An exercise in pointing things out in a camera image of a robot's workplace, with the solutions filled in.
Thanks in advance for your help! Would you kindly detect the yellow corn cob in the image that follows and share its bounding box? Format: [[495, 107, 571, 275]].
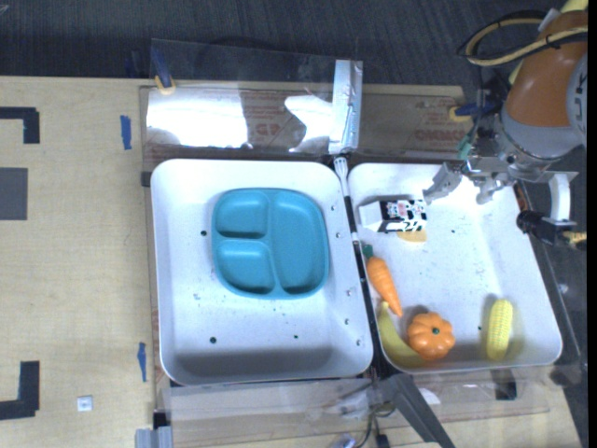
[[485, 298, 515, 362]]

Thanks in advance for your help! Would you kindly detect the blue divided plate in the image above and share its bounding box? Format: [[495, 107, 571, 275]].
[[210, 187, 330, 301]]

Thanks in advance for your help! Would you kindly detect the orange carrot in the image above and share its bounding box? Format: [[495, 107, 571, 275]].
[[362, 244, 404, 318]]

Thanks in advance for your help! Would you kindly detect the white cow-print milk carton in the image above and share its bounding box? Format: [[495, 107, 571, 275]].
[[357, 196, 429, 234]]

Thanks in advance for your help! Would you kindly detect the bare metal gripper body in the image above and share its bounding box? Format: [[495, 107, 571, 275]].
[[460, 148, 580, 185]]

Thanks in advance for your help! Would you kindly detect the white plastic tray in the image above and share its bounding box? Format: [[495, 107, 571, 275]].
[[149, 158, 375, 387], [346, 161, 564, 375]]

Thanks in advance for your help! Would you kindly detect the yellow banana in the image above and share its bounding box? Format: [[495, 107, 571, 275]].
[[376, 300, 426, 371]]

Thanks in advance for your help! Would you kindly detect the black cylinder on white bracket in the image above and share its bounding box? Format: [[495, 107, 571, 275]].
[[516, 174, 578, 247]]

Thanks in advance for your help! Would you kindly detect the orange pumpkin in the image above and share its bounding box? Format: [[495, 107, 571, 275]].
[[406, 311, 456, 362]]

